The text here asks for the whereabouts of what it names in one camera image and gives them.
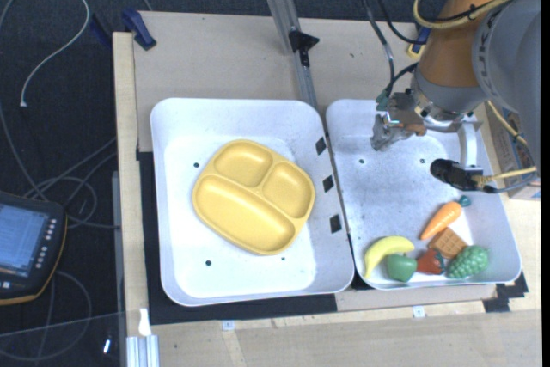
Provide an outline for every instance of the white tray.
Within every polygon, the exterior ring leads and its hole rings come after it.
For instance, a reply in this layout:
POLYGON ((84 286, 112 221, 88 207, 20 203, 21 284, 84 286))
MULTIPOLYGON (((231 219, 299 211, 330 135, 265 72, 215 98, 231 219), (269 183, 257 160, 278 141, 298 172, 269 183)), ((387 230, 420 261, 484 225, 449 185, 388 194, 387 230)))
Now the white tray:
MULTIPOLYGON (((345 215, 358 273, 370 286, 388 290, 452 284, 496 284, 515 280, 522 264, 501 198, 481 192, 462 193, 431 176, 430 165, 438 158, 460 160, 456 134, 428 131, 391 145, 387 151, 370 146, 376 115, 374 101, 341 100, 327 110, 327 126, 342 192, 345 215), (415 244, 417 257, 428 241, 418 238, 436 208, 466 194, 472 204, 463 209, 451 228, 467 244, 489 249, 489 267, 467 279, 415 273, 408 283, 388 277, 385 265, 368 279, 364 253, 378 238, 403 235, 415 244)), ((491 166, 478 133, 478 165, 485 174, 491 166)))
POLYGON ((300 101, 171 98, 150 116, 156 174, 161 279, 186 306, 345 289, 354 265, 319 114, 300 101), (195 181, 216 151, 235 139, 264 144, 295 162, 315 185, 315 204, 302 232, 283 253, 251 254, 203 224, 193 209, 195 181), (331 231, 331 217, 342 229, 331 231))

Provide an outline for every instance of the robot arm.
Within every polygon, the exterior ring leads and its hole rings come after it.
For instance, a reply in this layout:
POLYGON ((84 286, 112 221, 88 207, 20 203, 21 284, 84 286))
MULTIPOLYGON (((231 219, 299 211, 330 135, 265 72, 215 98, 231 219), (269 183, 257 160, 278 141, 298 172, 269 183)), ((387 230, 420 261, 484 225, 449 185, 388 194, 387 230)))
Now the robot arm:
MULTIPOLYGON (((461 143, 468 145, 464 138, 471 132, 464 130, 468 115, 491 100, 519 114, 540 174, 541 0, 448 0, 439 17, 434 23, 419 21, 433 29, 411 87, 393 94, 386 113, 376 116, 372 147, 385 150, 427 130, 457 132, 461 143), (480 5, 491 8, 476 14, 480 5), (461 20, 445 22, 447 17, 461 20)), ((471 176, 483 171, 472 167, 468 158, 468 162, 434 163, 432 173, 473 190, 471 176)))

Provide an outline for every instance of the white cable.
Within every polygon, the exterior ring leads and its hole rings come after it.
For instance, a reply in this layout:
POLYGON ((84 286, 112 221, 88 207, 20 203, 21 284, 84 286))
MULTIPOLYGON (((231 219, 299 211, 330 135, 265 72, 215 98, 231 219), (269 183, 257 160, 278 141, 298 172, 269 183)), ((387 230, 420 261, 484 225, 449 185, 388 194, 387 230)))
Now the white cable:
POLYGON ((57 51, 51 53, 50 55, 48 55, 46 58, 44 58, 39 64, 38 66, 36 66, 33 71, 28 75, 27 77, 27 80, 25 80, 25 84, 23 85, 23 89, 21 90, 21 102, 20 102, 20 106, 21 107, 27 107, 27 103, 25 102, 25 92, 27 90, 27 87, 29 85, 29 83, 31 82, 31 79, 34 77, 34 74, 36 74, 36 72, 45 64, 47 63, 48 61, 50 61, 52 58, 54 58, 56 55, 58 55, 59 53, 61 53, 62 51, 64 51, 65 49, 67 49, 70 45, 72 45, 75 41, 77 41, 80 36, 83 34, 83 32, 86 30, 86 27, 88 26, 88 23, 89 23, 89 19, 91 17, 91 13, 90 13, 90 10, 89 10, 89 6, 88 6, 88 3, 86 2, 86 0, 81 0, 82 3, 84 4, 84 7, 86 8, 86 21, 84 22, 84 24, 82 25, 82 27, 80 28, 80 30, 75 34, 75 36, 70 39, 67 43, 65 43, 63 46, 61 46, 59 49, 57 49, 57 51))

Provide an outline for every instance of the green broccoli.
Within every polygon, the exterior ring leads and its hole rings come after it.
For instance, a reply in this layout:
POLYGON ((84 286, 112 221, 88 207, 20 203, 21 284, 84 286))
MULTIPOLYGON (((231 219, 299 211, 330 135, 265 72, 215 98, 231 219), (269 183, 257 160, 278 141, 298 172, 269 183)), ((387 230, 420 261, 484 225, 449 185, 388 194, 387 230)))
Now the green broccoli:
POLYGON ((456 258, 450 262, 447 271, 449 278, 466 278, 489 266, 489 252, 478 245, 465 247, 456 258))

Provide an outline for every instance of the black clip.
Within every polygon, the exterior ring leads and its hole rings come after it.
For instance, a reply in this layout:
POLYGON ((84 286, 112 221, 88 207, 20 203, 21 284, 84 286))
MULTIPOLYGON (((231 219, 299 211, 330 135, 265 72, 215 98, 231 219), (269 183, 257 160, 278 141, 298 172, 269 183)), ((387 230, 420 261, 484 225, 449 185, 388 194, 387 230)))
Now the black clip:
POLYGON ((292 51, 300 52, 300 63, 302 63, 302 66, 308 68, 309 67, 308 51, 317 43, 319 43, 319 39, 317 39, 317 37, 304 34, 302 31, 297 31, 293 29, 292 31, 289 32, 289 40, 290 40, 290 46, 292 47, 292 51))
POLYGON ((134 40, 145 50, 156 45, 156 40, 151 37, 147 27, 145 26, 144 19, 141 15, 132 8, 126 8, 122 11, 122 21, 125 26, 136 33, 134 40))

